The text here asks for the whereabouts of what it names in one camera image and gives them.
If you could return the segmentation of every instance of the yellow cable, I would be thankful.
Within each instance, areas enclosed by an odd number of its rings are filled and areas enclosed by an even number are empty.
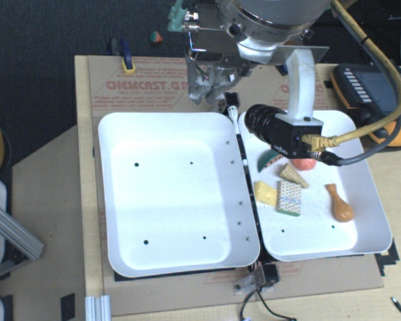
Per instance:
[[[351,139],[360,138],[369,133],[372,133],[379,128],[385,127],[390,122],[395,121],[401,115],[401,75],[395,68],[394,64],[385,56],[385,54],[377,47],[377,45],[368,38],[367,34],[364,33],[362,28],[356,23],[354,18],[344,9],[342,4],[338,0],[333,0],[331,3],[335,11],[340,15],[340,17],[347,23],[347,25],[352,29],[352,31],[359,37],[360,40],[366,39],[364,44],[368,49],[380,60],[386,69],[390,72],[392,79],[395,81],[396,88],[398,91],[398,103],[396,108],[384,117],[383,119],[363,126],[351,132],[342,134],[340,136],[323,137],[317,134],[306,134],[302,137],[302,141],[311,145],[311,151],[317,152],[325,150],[328,147],[335,147],[339,144],[346,142]]]

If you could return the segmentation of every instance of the white tray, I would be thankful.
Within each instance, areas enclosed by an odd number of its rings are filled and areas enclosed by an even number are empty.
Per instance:
[[[262,180],[275,189],[281,178],[282,158],[258,173],[257,161],[270,146],[250,134],[244,124],[245,113],[239,118],[239,128],[247,152],[251,180]],[[355,128],[352,120],[338,111],[315,111],[313,117],[322,120],[323,136],[334,136]],[[353,139],[330,149],[342,158],[362,152],[359,139]],[[263,240],[267,251],[281,261],[319,257],[358,255],[386,251],[392,235],[382,203],[365,160],[356,164],[329,167],[317,163],[310,171],[299,171],[310,184],[302,189],[301,215],[294,217],[276,212],[276,208],[257,203]],[[331,197],[325,184],[335,183],[338,194],[354,208],[354,219],[337,221],[331,211]]]
[[[126,277],[252,264],[259,239],[231,121],[112,113],[98,129],[108,257]]]

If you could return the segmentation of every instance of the black hole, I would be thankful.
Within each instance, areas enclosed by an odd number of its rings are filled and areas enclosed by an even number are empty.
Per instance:
[[[236,24],[232,24],[229,27],[229,33],[231,35],[237,35],[240,31],[241,31],[241,28]]]

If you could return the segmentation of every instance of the blue clamp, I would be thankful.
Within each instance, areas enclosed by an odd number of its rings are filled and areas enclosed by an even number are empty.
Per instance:
[[[125,38],[120,38],[120,48],[122,53],[122,65],[126,74],[133,74],[135,72],[135,64],[132,60],[129,42]]]

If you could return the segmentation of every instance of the metal bracket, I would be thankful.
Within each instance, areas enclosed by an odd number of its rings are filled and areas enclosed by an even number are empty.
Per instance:
[[[257,267],[244,278],[233,284],[233,291],[237,294],[249,294],[255,290],[270,288],[279,282],[279,272],[273,263],[266,263]]]
[[[40,258],[44,246],[43,243],[2,208],[0,208],[0,235],[15,246],[27,259],[36,260]],[[10,272],[22,263],[15,264],[10,260],[5,261],[0,265],[0,276]]]
[[[111,321],[112,308],[109,295],[85,298],[86,321]]]

